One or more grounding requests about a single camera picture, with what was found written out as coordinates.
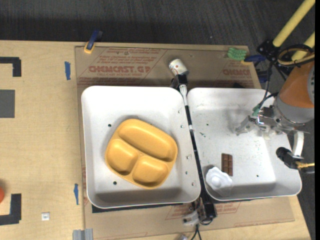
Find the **black corner marker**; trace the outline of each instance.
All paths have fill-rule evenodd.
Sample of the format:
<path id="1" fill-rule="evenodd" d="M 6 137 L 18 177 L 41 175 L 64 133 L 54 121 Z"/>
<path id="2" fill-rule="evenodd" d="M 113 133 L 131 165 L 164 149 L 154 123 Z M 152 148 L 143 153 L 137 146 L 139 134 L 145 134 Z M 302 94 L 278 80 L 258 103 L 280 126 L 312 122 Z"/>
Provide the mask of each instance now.
<path id="1" fill-rule="evenodd" d="M 12 76 L 21 77 L 21 59 L 19 57 L 0 57 L 0 64 L 12 64 Z"/>
<path id="2" fill-rule="evenodd" d="M 11 194 L 10 214 L 0 215 L 0 226 L 18 224 L 21 220 L 21 194 Z"/>

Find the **green sponge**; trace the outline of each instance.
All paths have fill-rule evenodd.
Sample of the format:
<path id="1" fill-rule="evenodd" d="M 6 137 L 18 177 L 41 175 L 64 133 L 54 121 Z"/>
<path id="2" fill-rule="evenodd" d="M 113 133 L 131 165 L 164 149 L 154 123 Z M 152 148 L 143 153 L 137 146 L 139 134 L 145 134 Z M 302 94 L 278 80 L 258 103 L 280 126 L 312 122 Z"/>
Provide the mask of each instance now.
<path id="1" fill-rule="evenodd" d="M 228 57 L 230 59 L 236 60 L 236 61 L 243 61 L 246 58 L 247 51 L 246 50 L 241 50 L 241 49 L 236 49 L 236 48 L 229 48 L 228 50 Z"/>

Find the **wooden surface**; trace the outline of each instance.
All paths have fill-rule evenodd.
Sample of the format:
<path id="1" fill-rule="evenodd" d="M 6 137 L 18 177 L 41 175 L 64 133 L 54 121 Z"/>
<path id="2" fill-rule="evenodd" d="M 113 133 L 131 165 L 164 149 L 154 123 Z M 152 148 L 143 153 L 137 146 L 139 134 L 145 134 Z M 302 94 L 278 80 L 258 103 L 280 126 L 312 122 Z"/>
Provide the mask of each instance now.
<path id="1" fill-rule="evenodd" d="M 0 64 L 0 89 L 15 90 L 15 118 L 0 118 L 0 184 L 6 193 L 0 214 L 8 213 L 10 194 L 22 194 L 22 220 L 19 224 L 0 226 L 1 239 L 72 239 L 73 230 L 84 229 L 74 50 L 82 45 L 0 41 L 1 57 L 22 60 L 22 77 L 12 77 L 11 65 Z M 207 45 L 162 47 L 208 48 Z M 65 62 L 71 63 L 71 80 L 66 79 Z M 75 184 L 79 187 L 79 205 L 74 195 Z M 202 239 L 309 239 L 297 197 L 290 197 L 290 203 L 294 222 L 202 231 Z M 50 212 L 50 220 L 41 220 L 44 212 Z"/>

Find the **yellow plate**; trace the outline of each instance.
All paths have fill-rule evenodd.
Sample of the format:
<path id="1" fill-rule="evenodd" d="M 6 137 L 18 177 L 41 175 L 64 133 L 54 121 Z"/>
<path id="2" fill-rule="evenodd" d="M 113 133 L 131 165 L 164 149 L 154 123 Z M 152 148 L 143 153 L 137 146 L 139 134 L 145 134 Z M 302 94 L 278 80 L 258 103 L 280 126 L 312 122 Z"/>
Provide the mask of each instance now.
<path id="1" fill-rule="evenodd" d="M 108 168 L 144 189 L 161 186 L 178 154 L 175 140 L 138 119 L 128 119 L 115 130 L 105 151 Z"/>

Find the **blue clip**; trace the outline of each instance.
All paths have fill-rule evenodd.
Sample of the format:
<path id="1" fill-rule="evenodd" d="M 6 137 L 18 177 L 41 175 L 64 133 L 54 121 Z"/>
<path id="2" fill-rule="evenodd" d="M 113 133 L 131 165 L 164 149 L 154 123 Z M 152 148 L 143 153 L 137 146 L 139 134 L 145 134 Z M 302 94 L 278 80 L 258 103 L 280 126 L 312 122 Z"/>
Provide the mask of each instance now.
<path id="1" fill-rule="evenodd" d="M 249 57 L 246 57 L 244 59 L 245 62 L 264 62 L 267 58 L 263 55 L 257 54 L 257 55 L 251 55 Z"/>
<path id="2" fill-rule="evenodd" d="M 93 31 L 89 41 L 84 46 L 84 51 L 87 54 L 91 54 L 92 53 L 92 51 L 95 48 L 95 41 L 101 40 L 102 34 L 103 34 L 103 32 L 99 31 L 97 29 Z"/>

